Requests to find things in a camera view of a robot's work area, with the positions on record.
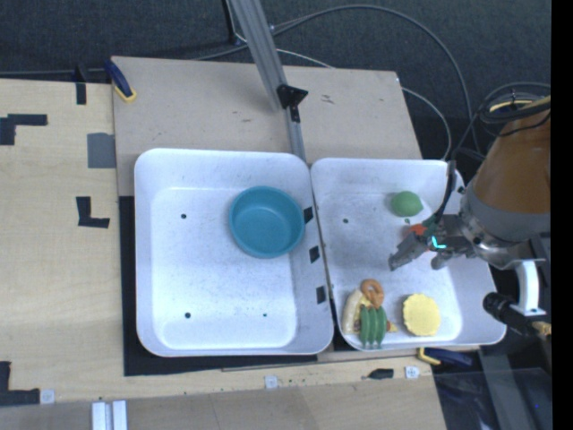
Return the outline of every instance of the black mat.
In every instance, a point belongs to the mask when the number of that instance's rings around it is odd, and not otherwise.
[[[135,319],[135,204],[133,196],[119,198],[124,317],[124,375],[175,374],[242,366],[308,363],[311,356],[158,357],[141,344]]]

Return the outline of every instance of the toy food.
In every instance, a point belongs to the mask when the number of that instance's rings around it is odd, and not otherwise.
[[[415,336],[435,336],[440,328],[440,309],[422,293],[410,295],[402,306],[404,325]]]
[[[358,334],[363,346],[380,346],[387,332],[397,331],[382,307],[384,290],[379,281],[365,279],[346,300],[342,332]]]
[[[413,217],[423,209],[422,201],[416,193],[411,191],[394,194],[390,206],[399,217]]]

